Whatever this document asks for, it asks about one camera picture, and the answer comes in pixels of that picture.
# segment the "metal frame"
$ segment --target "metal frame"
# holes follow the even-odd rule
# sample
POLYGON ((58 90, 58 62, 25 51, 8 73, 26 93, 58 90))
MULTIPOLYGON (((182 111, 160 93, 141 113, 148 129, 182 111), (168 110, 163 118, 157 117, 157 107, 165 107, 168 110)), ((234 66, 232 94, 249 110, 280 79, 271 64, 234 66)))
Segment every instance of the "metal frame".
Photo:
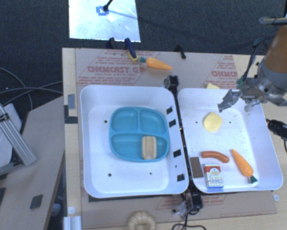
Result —
MULTIPOLYGON (((26 142, 23 140, 22 135, 20 134, 20 132, 17 130, 17 128, 14 126, 13 122, 9 118, 8 113, 5 112, 1 103, 0 103, 0 129, 2 130, 3 134, 8 139, 14 151, 17 153, 21 162, 24 165, 30 165, 31 163, 37 160, 36 156, 29 149, 26 142)), ((10 170, 11 170, 10 166, 8 166, 5 172, 8 172, 10 170)))

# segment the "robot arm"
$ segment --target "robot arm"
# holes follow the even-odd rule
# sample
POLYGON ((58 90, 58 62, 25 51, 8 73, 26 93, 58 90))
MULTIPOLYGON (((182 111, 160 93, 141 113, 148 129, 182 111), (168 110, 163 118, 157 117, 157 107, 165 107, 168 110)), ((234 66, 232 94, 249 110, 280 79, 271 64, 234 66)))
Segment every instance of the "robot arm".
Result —
POLYGON ((218 104, 220 112, 234 105, 239 98, 246 103, 245 111, 266 102, 287 107, 287 100, 283 98, 287 93, 287 24, 276 33, 258 65, 257 74, 253 78, 246 78, 246 75, 238 81, 239 90, 229 90, 223 102, 218 104))

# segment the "yellow object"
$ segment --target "yellow object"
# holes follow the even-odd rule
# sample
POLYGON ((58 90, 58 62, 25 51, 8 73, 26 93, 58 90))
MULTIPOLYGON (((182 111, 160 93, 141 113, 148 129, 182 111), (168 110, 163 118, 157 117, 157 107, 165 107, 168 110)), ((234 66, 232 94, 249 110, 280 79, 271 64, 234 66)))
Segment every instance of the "yellow object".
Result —
POLYGON ((203 120, 203 126, 209 132, 217 131, 221 125, 222 117, 216 113, 209 113, 203 120))
POLYGON ((257 182, 258 180, 253 176, 253 168, 250 164, 234 149, 231 150, 234 160, 244 176, 251 178, 251 183, 257 182))
POLYGON ((206 86, 207 89, 214 89, 214 90, 219 90, 220 88, 212 83, 208 83, 206 86))
POLYGON ((157 147, 155 136, 144 136, 142 138, 143 159, 156 159, 157 147))
POLYGON ((160 61, 158 59, 151 58, 151 57, 146 60, 146 64, 148 67, 152 67, 156 69, 173 70, 173 68, 170 65, 164 63, 163 61, 160 61))
POLYGON ((128 52, 128 56, 132 61, 138 61, 138 56, 136 56, 136 58, 133 58, 130 52, 128 52))

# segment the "blue clamp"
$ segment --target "blue clamp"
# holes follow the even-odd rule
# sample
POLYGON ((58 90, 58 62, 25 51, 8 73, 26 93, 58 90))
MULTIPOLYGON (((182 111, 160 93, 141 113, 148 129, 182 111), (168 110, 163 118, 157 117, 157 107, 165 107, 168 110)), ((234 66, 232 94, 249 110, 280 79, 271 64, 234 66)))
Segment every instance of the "blue clamp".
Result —
POLYGON ((125 43, 125 47, 129 50, 128 55, 131 58, 131 60, 137 61, 138 57, 136 55, 135 48, 134 48, 132 42, 130 41, 130 39, 128 37, 124 40, 124 43, 125 43))

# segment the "blue divided plate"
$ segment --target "blue divided plate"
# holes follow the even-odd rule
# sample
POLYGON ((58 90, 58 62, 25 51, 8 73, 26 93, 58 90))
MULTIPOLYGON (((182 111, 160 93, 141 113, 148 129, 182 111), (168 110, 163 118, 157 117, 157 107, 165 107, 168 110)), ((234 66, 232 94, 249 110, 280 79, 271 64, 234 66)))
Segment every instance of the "blue divided plate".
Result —
POLYGON ((144 107, 122 107, 110 119, 110 148, 124 160, 154 162, 164 158, 169 150, 169 132, 166 119, 158 111, 144 107), (157 156, 142 158, 142 138, 155 136, 157 156))

